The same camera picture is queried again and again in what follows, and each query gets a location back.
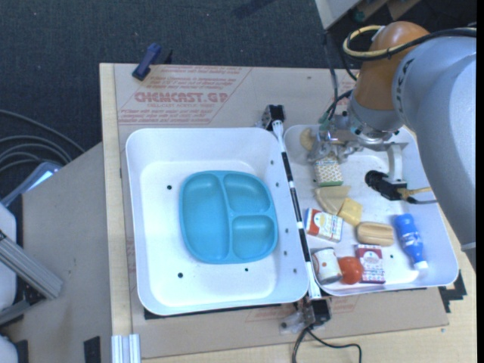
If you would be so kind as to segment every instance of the white can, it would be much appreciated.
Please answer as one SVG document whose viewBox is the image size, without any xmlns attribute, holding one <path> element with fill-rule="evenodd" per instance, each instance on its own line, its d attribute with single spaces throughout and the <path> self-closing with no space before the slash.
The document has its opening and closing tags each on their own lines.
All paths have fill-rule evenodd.
<svg viewBox="0 0 484 363">
<path fill-rule="evenodd" d="M 343 278 L 333 247 L 313 250 L 311 257 L 315 276 L 320 285 L 331 284 Z"/>
</svg>

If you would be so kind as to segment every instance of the yellow sponge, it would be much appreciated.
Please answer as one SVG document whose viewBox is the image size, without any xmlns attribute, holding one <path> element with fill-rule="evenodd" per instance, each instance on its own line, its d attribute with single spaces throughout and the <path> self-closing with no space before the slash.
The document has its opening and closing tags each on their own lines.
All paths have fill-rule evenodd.
<svg viewBox="0 0 484 363">
<path fill-rule="evenodd" d="M 338 212 L 338 216 L 343 218 L 345 222 L 348 222 L 350 225 L 357 226 L 361 221 L 362 213 L 363 206 L 357 201 L 346 197 L 340 211 Z"/>
</svg>

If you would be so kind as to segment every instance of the bottle cap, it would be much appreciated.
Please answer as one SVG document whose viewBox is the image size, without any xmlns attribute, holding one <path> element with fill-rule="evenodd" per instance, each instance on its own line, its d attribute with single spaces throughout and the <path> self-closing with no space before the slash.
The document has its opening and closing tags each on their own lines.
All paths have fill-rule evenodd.
<svg viewBox="0 0 484 363">
<path fill-rule="evenodd" d="M 414 263 L 414 267 L 417 270 L 424 270 L 424 269 L 429 268 L 429 264 L 427 263 L 427 261 L 419 261 L 419 262 Z"/>
</svg>

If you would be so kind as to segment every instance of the white tray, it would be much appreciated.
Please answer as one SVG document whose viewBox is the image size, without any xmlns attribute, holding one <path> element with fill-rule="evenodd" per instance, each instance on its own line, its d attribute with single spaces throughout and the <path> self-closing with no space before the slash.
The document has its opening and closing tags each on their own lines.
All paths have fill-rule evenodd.
<svg viewBox="0 0 484 363">
<path fill-rule="evenodd" d="M 157 315 L 292 303 L 309 278 L 275 136 L 260 128 L 139 129 L 126 142 L 138 295 Z M 278 244 L 264 259 L 213 265 L 186 249 L 178 192 L 191 174 L 233 170 L 258 176 L 271 192 Z"/>
<path fill-rule="evenodd" d="M 301 132 L 306 128 L 311 128 L 313 135 L 318 130 L 318 126 L 299 125 L 289 128 L 284 135 L 302 214 L 308 208 L 321 209 L 314 194 L 314 170 L 306 160 L 308 151 L 299 142 Z M 428 187 L 429 183 L 413 136 L 405 129 L 401 129 L 401 132 L 392 137 L 389 142 L 407 144 L 402 149 L 400 167 L 402 168 L 402 178 L 408 183 L 408 188 Z M 414 205 L 402 201 L 389 201 L 366 185 L 365 175 L 368 171 L 375 169 L 388 173 L 389 163 L 389 155 L 385 151 L 376 152 L 365 148 L 361 152 L 350 155 L 348 160 L 341 164 L 344 185 L 351 186 L 348 196 L 363 205 L 362 222 L 380 222 L 391 225 L 395 215 L 412 214 L 423 239 L 424 254 L 427 257 L 429 268 L 420 274 L 414 270 L 410 259 L 403 252 L 395 237 L 395 243 L 392 246 L 382 247 L 386 274 L 385 284 L 348 285 L 335 282 L 324 286 L 324 290 L 331 295 L 347 296 L 384 290 L 445 286 L 454 282 L 458 276 L 458 264 L 454 250 L 436 203 Z M 432 193 L 418 194 L 416 198 L 433 199 L 434 195 Z M 355 228 L 347 222 L 343 223 L 342 240 L 337 244 L 311 235 L 307 235 L 307 238 L 311 249 L 334 247 L 338 257 L 354 256 L 355 244 L 358 243 Z"/>
</svg>

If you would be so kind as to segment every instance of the blue divided plate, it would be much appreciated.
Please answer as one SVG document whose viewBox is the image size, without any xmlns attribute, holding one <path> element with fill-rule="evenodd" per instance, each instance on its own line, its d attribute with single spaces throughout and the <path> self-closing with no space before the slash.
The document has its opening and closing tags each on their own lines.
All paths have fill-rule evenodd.
<svg viewBox="0 0 484 363">
<path fill-rule="evenodd" d="M 181 185 L 179 203 L 183 240 L 200 261 L 258 261 L 268 256 L 278 242 L 271 194 L 259 178 L 249 173 L 194 173 Z"/>
</svg>

